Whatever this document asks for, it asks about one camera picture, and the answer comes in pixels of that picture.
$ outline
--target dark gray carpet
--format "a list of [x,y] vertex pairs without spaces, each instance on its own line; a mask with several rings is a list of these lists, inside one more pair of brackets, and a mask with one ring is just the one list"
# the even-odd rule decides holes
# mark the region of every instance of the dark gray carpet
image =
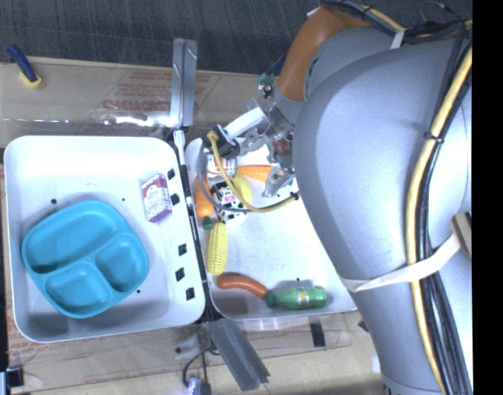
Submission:
[[[423,21],[421,4],[430,0],[351,1],[413,26]],[[435,1],[462,18],[473,16],[473,0]],[[6,47],[16,44],[34,56],[169,67],[173,39],[186,38],[198,42],[199,69],[259,74],[288,50],[315,5],[316,0],[0,0],[0,61],[9,61]],[[433,5],[425,6],[425,16],[450,20]],[[0,227],[0,295],[1,238]]]

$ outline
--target white tray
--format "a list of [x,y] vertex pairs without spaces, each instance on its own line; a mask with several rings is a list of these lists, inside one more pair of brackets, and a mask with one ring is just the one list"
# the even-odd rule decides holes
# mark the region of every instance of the white tray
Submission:
[[[59,342],[177,327],[201,316],[205,295],[178,162],[168,144],[151,137],[19,137],[7,146],[4,169],[13,308],[23,335]],[[175,176],[169,191],[180,202],[153,224],[145,217],[141,184],[170,170]],[[74,319],[41,294],[22,261],[21,242],[46,216],[88,198],[109,203],[125,217],[147,251],[149,272],[137,291],[110,310]],[[186,253],[180,255],[183,245]]]
[[[189,181],[194,189],[197,160],[202,142],[192,141],[185,152]],[[237,158],[238,165],[267,165],[267,148]],[[253,205],[267,206],[279,202],[297,190],[296,182],[282,188],[278,197],[261,196],[264,184],[249,179],[254,192]],[[203,252],[207,252],[208,231],[199,226]],[[242,224],[227,227],[228,259],[226,272],[235,272],[261,282],[269,290],[283,291],[293,286],[324,286],[327,304],[319,309],[270,309],[256,295],[246,290],[220,290],[216,278],[207,274],[212,300],[227,318],[269,319],[311,314],[332,314],[356,308],[342,284],[335,267],[315,233],[301,200],[268,213],[249,213]]]

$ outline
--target green bottle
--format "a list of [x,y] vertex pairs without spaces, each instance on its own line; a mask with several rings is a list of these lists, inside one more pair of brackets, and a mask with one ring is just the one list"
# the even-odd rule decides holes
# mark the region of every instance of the green bottle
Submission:
[[271,291],[265,297],[269,308],[283,307],[289,310],[314,309],[323,307],[327,299],[326,290],[322,286],[295,287],[279,295]]

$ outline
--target blue plate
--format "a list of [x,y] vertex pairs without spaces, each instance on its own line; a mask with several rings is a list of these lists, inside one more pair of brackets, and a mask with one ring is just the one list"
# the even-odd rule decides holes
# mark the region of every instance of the blue plate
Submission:
[[49,302],[71,318],[90,318],[145,281],[148,257],[131,226],[95,199],[54,213],[26,233],[22,259]]

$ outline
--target blue clamp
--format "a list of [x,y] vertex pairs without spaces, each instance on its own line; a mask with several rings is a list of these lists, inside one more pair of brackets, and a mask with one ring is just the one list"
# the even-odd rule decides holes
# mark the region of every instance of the blue clamp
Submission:
[[21,69],[19,76],[25,84],[31,88],[36,88],[41,83],[41,77],[34,72],[34,68],[31,66],[30,61],[26,55],[22,52],[19,47],[14,44],[7,46],[7,52],[10,54],[12,60],[17,63],[17,66]]

